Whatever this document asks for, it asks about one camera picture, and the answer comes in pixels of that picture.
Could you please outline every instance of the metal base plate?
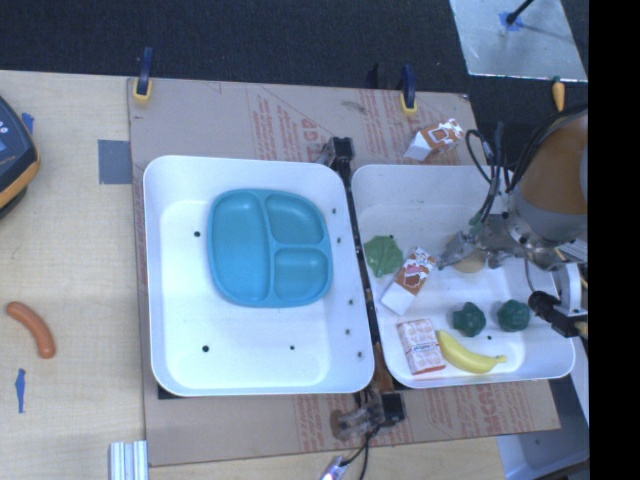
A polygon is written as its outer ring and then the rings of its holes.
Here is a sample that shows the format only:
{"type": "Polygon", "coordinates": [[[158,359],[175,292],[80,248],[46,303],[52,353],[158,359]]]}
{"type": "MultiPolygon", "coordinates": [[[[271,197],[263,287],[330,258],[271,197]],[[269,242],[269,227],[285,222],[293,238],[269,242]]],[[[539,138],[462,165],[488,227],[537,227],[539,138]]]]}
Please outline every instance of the metal base plate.
{"type": "Polygon", "coordinates": [[[560,0],[449,0],[471,75],[586,82],[560,0]]]}

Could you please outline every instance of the green leafy toy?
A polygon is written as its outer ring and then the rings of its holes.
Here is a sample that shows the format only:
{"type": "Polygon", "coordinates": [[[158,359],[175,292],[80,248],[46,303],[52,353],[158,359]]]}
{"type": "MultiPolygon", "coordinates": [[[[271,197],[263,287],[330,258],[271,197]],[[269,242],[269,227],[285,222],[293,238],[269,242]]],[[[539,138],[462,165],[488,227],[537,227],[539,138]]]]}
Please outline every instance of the green leafy toy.
{"type": "Polygon", "coordinates": [[[521,331],[529,325],[531,310],[524,302],[508,300],[498,310],[498,323],[503,331],[521,331]]]}
{"type": "Polygon", "coordinates": [[[487,319],[482,310],[473,302],[466,302],[460,311],[453,312],[453,328],[462,331],[472,338],[480,334],[487,325],[487,319]]]}
{"type": "Polygon", "coordinates": [[[392,236],[374,236],[364,244],[364,254],[376,277],[392,274],[404,261],[402,251],[392,236]]]}

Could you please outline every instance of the sausage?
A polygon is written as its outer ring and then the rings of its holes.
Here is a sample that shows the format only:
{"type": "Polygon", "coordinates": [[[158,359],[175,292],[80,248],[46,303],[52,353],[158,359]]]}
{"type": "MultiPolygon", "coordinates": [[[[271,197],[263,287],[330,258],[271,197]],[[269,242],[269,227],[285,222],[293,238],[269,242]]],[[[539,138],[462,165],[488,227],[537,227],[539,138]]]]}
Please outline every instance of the sausage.
{"type": "Polygon", "coordinates": [[[15,318],[31,331],[36,340],[40,357],[50,359],[56,354],[56,346],[49,327],[33,309],[22,302],[14,301],[7,304],[6,310],[7,315],[15,318]]]}

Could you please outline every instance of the small box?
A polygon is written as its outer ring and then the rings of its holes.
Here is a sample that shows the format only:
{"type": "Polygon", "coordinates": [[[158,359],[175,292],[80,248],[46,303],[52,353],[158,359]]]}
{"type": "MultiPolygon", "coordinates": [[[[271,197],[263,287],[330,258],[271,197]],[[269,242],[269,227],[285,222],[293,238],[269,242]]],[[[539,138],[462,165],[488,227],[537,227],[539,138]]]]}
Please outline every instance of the small box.
{"type": "Polygon", "coordinates": [[[463,137],[464,130],[455,119],[428,126],[416,133],[404,157],[422,162],[429,155],[453,149],[463,137]]]}
{"type": "Polygon", "coordinates": [[[382,295],[381,302],[391,311],[404,315],[436,266],[436,261],[420,247],[414,247],[393,283],[382,295]]]}
{"type": "Polygon", "coordinates": [[[413,375],[435,372],[446,366],[431,320],[403,322],[398,324],[398,333],[413,375]]]}

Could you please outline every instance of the cardboard sheet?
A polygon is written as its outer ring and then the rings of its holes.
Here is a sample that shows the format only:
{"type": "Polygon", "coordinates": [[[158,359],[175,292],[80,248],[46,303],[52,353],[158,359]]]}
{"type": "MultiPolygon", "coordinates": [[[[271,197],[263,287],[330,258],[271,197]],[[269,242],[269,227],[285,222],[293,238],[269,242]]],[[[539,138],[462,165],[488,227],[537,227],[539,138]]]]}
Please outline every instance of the cardboard sheet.
{"type": "MultiPolygon", "coordinates": [[[[404,157],[425,127],[455,118],[475,128],[463,95],[418,93],[407,116],[398,91],[154,80],[151,98],[128,104],[143,358],[144,407],[151,466],[353,449],[331,432],[335,411],[356,408],[352,395],[177,398],[163,392],[150,365],[142,174],[162,155],[204,155],[313,162],[333,136],[351,137],[353,171],[366,164],[416,164],[404,157]]],[[[479,144],[474,154],[482,158],[479,144]]],[[[424,163],[469,165],[464,141],[424,163]]],[[[403,390],[407,418],[372,446],[495,436],[559,428],[549,383],[403,390]]]]}

